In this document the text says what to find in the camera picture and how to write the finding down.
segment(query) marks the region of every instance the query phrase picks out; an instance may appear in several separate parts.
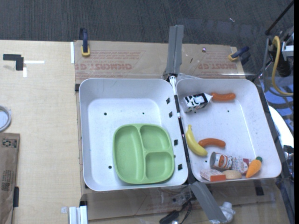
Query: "gray carpet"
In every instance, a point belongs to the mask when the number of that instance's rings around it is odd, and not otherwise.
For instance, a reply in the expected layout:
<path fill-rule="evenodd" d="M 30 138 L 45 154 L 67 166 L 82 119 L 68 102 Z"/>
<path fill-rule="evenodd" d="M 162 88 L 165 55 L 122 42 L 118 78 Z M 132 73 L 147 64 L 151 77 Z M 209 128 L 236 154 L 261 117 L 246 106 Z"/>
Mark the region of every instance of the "gray carpet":
<path fill-rule="evenodd" d="M 184 43 L 249 46 L 249 72 L 262 67 L 265 30 L 292 0 L 0 0 L 0 39 L 168 42 L 169 26 L 185 26 Z M 294 6 L 272 29 L 294 25 Z"/>

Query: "carrot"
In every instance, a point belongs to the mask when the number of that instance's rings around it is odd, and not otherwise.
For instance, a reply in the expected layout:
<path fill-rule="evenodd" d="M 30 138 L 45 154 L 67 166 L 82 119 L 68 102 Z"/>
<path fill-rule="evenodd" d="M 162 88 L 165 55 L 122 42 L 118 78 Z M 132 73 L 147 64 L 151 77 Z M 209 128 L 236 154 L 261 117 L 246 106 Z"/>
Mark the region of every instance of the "carrot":
<path fill-rule="evenodd" d="M 262 161 L 263 159 L 261 157 L 256 157 L 248 166 L 248 170 L 246 173 L 246 178 L 252 177 L 254 174 L 256 174 L 262 167 Z"/>
<path fill-rule="evenodd" d="M 233 100 L 235 98 L 234 93 L 218 94 L 218 93 L 212 92 L 211 95 L 213 96 L 212 99 L 217 100 L 217 101 L 229 101 L 229 100 Z"/>

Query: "green plate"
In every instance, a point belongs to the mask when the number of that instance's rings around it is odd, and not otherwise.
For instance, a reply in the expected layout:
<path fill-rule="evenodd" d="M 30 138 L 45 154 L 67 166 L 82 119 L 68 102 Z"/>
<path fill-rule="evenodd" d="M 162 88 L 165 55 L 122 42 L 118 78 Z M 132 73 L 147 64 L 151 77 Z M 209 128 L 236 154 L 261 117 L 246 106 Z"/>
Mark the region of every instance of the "green plate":
<path fill-rule="evenodd" d="M 114 133 L 113 156 L 118 177 L 131 184 L 163 182 L 174 171 L 169 134 L 157 125 L 119 127 Z"/>

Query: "cardboard sheet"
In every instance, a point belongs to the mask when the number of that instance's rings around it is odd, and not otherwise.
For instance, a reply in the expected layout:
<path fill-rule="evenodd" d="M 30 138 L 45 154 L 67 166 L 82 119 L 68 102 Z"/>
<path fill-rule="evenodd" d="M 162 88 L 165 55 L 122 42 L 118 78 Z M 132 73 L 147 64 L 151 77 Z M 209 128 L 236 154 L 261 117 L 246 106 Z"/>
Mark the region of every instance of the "cardboard sheet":
<path fill-rule="evenodd" d="M 0 224 L 12 222 L 20 135 L 0 133 Z"/>
<path fill-rule="evenodd" d="M 88 78 L 162 78 L 168 44 L 145 42 L 89 41 L 90 56 L 81 54 L 82 41 L 74 42 L 76 84 Z M 236 47 L 183 44 L 180 73 L 201 78 L 243 78 L 239 60 L 228 55 Z"/>

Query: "food can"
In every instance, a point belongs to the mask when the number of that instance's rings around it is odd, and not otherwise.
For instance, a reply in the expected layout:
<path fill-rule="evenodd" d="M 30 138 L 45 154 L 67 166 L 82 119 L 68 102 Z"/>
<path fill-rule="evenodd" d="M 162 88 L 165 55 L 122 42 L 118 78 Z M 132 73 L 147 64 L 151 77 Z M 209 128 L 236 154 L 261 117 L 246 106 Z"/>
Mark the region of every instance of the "food can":
<path fill-rule="evenodd" d="M 210 166 L 212 168 L 231 169 L 233 164 L 233 157 L 225 154 L 212 152 L 210 158 Z"/>

